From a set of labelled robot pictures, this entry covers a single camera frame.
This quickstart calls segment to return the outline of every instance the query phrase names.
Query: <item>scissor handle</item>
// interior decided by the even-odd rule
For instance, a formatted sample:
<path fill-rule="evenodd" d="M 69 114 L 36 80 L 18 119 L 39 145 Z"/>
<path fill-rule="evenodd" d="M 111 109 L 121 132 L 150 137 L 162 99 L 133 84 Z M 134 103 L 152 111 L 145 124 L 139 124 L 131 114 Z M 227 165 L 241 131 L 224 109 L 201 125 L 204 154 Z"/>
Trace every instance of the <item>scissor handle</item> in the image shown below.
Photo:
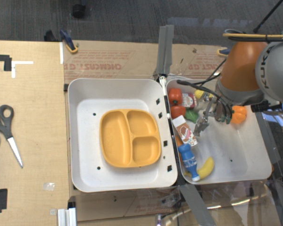
<path fill-rule="evenodd" d="M 4 115 L 5 110 L 10 111 L 10 115 L 8 117 Z M 6 139 L 13 137 L 10 130 L 11 120 L 13 116 L 14 116 L 14 109 L 11 106 L 9 105 L 0 106 L 0 131 L 4 134 Z"/>

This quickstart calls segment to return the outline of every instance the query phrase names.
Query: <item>gray floor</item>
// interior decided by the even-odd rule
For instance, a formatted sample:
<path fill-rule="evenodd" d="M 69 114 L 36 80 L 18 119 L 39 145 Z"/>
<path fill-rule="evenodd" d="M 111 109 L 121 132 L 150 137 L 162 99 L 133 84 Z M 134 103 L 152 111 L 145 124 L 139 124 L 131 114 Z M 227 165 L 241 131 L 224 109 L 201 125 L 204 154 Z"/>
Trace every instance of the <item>gray floor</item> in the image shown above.
<path fill-rule="evenodd" d="M 279 0 L 87 0 L 85 16 L 72 16 L 80 0 L 0 0 L 0 40 L 60 39 L 158 42 L 159 27 L 175 25 L 174 43 L 231 47 L 225 29 L 253 33 Z M 283 2 L 258 33 L 283 30 Z"/>

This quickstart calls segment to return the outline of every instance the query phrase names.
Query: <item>red tomato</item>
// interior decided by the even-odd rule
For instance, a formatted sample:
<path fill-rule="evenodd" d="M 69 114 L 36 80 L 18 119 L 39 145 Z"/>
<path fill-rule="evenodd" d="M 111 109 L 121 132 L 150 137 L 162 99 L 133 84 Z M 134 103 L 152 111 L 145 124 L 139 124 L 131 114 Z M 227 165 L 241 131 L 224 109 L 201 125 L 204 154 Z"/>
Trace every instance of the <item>red tomato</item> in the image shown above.
<path fill-rule="evenodd" d="M 172 119 L 177 118 L 180 115 L 185 115 L 186 109 L 182 105 L 174 105 L 170 109 Z"/>
<path fill-rule="evenodd" d="M 179 88 L 171 88 L 168 94 L 169 103 L 179 105 L 183 102 L 183 95 Z"/>

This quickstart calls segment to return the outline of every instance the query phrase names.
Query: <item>white bottle cap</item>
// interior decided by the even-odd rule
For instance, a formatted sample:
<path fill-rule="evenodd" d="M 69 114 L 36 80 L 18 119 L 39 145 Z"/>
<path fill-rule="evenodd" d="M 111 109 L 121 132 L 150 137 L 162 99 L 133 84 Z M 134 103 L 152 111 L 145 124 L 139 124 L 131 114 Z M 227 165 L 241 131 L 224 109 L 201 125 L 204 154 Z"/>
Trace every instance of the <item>white bottle cap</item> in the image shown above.
<path fill-rule="evenodd" d="M 199 180 L 200 180 L 199 175 L 198 175 L 197 177 L 192 178 L 192 181 L 193 181 L 193 182 L 197 182 L 197 181 L 199 181 Z"/>

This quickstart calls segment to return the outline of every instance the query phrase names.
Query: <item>white plastic tray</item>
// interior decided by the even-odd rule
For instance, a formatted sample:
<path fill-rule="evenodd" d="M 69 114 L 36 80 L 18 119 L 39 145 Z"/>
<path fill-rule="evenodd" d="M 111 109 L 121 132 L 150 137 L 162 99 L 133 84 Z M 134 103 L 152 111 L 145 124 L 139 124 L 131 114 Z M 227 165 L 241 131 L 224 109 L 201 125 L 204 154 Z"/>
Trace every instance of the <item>white plastic tray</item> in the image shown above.
<path fill-rule="evenodd" d="M 186 80 L 191 83 L 200 80 Z M 215 90 L 216 81 L 207 82 L 204 86 Z M 167 93 L 171 88 L 180 88 L 183 93 L 194 93 L 190 86 L 179 85 L 176 80 L 167 83 Z M 191 130 L 195 124 L 187 120 Z M 186 181 L 191 184 L 212 184 L 245 180 L 267 179 L 271 173 L 271 162 L 260 132 L 256 115 L 247 106 L 247 118 L 239 124 L 217 122 L 209 117 L 209 126 L 200 133 L 198 144 L 192 147 L 197 160 L 197 168 L 202 167 L 205 160 L 211 156 L 215 162 L 212 173 L 198 182 L 193 182 L 184 175 L 185 168 L 181 163 L 181 170 Z"/>
<path fill-rule="evenodd" d="M 72 181 L 77 189 L 91 193 L 168 187 L 176 182 L 164 95 L 157 82 L 77 79 L 69 84 L 68 102 Z M 156 119 L 162 145 L 156 163 L 140 168 L 116 168 L 105 161 L 100 147 L 100 119 L 114 109 L 141 109 Z"/>

